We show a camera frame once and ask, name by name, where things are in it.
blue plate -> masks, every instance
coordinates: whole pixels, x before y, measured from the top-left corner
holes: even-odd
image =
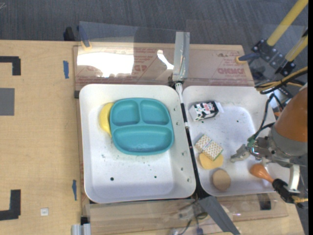
[[[158,100],[128,98],[114,103],[110,111],[114,145],[131,155],[153,155],[167,151],[174,142],[171,117]]]

black tape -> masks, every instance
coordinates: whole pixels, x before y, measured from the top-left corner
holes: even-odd
[[[21,215],[21,190],[11,190],[10,209],[0,211],[0,220],[18,219]]]
[[[17,56],[0,56],[0,63],[12,63],[12,76],[21,75],[21,59]]]

wooden board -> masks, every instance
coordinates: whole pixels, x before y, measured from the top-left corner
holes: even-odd
[[[0,41],[0,55],[19,56],[22,67],[12,76],[12,65],[0,63],[0,88],[15,88],[14,116],[0,116],[0,211],[9,209],[10,190],[21,190],[21,215],[0,221],[1,234],[69,235],[80,223],[74,44]]]

yellow tube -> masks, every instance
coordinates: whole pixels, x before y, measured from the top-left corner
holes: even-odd
[[[302,37],[300,41],[286,54],[285,59],[292,62],[297,55],[308,45],[308,35]]]
[[[297,18],[301,11],[307,6],[309,0],[298,0],[291,8],[285,18],[280,22],[278,27],[274,30],[267,40],[269,46],[274,46],[275,43],[281,38],[292,22]]]

